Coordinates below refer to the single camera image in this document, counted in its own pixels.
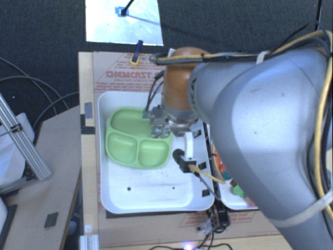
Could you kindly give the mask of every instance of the dark floor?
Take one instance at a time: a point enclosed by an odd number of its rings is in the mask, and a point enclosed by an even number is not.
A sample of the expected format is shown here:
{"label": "dark floor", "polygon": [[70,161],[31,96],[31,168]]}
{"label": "dark floor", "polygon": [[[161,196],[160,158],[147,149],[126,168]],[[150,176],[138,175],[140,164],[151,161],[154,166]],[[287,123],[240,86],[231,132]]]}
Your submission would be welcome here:
{"label": "dark floor", "polygon": [[[332,30],[332,1],[323,0],[322,25]],[[212,53],[272,48],[291,32],[314,30],[318,0],[158,0],[164,47],[144,46],[145,53],[169,47],[197,46]],[[0,0],[0,57],[45,81],[60,96],[78,91],[78,52],[131,52],[133,45],[85,40],[85,0]],[[31,123],[49,105],[27,79],[0,61],[0,92],[13,111]],[[57,99],[46,89],[52,101]],[[78,96],[66,99],[78,105]],[[65,107],[60,103],[57,112]],[[43,119],[54,115],[50,109]]]}

